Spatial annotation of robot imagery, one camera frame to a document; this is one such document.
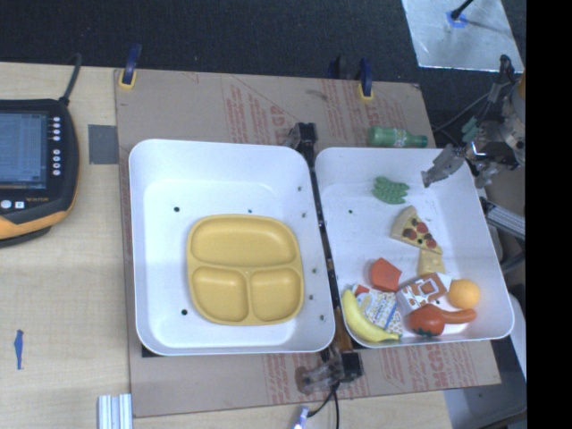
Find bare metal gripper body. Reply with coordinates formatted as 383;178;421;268
465;118;527;170

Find green toy grapes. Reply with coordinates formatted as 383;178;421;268
372;175;411;206

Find green plastic bottle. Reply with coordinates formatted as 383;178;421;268
366;125;429;149

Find toy pizza slice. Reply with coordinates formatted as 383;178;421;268
390;205;444;256

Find yellow toy cheese wedge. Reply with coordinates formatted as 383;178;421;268
416;248;447;278

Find white plastic tray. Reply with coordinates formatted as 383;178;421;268
128;139;337;358
315;147;516;349

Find orange toy fruit ball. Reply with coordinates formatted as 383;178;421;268
447;278;482;311

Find orange cube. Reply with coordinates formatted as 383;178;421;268
369;257;403;293

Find brown and white carton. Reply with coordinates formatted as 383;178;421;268
395;272;454;317

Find thin black and white rod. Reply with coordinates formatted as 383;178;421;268
306;144;346;353

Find white and yellow packet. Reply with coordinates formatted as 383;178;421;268
352;283;404;336

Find red toy tomato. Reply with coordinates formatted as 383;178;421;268
408;304;447;339

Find yellow banana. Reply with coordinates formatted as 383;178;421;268
341;288;401;344

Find yellow divided plate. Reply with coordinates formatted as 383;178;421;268
186;214;306;327

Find brown cardboard board red print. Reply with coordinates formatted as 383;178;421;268
114;68;502;419

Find black block with thin wires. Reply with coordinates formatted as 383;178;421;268
285;122;320;152
296;349;365;395

